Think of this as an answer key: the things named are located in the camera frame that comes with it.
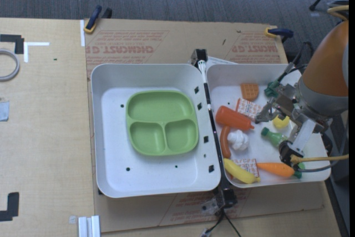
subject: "white toy vegetable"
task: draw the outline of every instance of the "white toy vegetable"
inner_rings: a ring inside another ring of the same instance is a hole
[[[240,129],[235,132],[229,132],[227,140],[234,150],[245,150],[249,146],[248,136]]]

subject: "cardboard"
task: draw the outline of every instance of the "cardboard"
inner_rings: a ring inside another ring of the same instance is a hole
[[[90,74],[103,63],[187,63],[195,49],[206,49],[214,62],[287,63],[280,37],[264,35],[268,24],[191,23],[99,19],[93,34],[85,34],[92,139],[94,206],[103,233],[216,220],[203,215],[201,204],[211,192],[139,196],[111,199],[99,194],[95,178]],[[235,188],[238,203],[229,217],[258,216],[319,209],[317,183]],[[290,198],[289,192],[297,198]]]

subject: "wooden table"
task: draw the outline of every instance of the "wooden table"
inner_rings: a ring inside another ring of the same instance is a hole
[[[8,193],[20,196],[19,215],[0,222],[0,235],[76,236],[76,217],[95,214],[87,70],[79,21],[1,18],[0,34],[50,43],[30,46],[28,63],[19,55],[19,74],[0,82],[0,97],[10,102],[9,120],[0,122],[0,210],[6,210]],[[11,65],[10,59],[0,56],[0,72]],[[340,236],[324,182],[319,188],[322,209],[233,222],[242,236]],[[105,236],[199,236],[213,224]],[[212,235],[236,236],[226,220]]]

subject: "green plate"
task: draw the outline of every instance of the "green plate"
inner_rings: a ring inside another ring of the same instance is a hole
[[[175,155],[199,140],[195,108],[182,92],[152,90],[132,95],[126,105],[130,142],[145,155]]]

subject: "toy banana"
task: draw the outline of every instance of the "toy banana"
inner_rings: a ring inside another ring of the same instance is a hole
[[[227,170],[227,172],[243,183],[252,184],[255,182],[260,182],[260,177],[255,177],[252,173],[244,170],[242,167],[235,164],[232,160],[223,158],[223,162],[224,168]]]

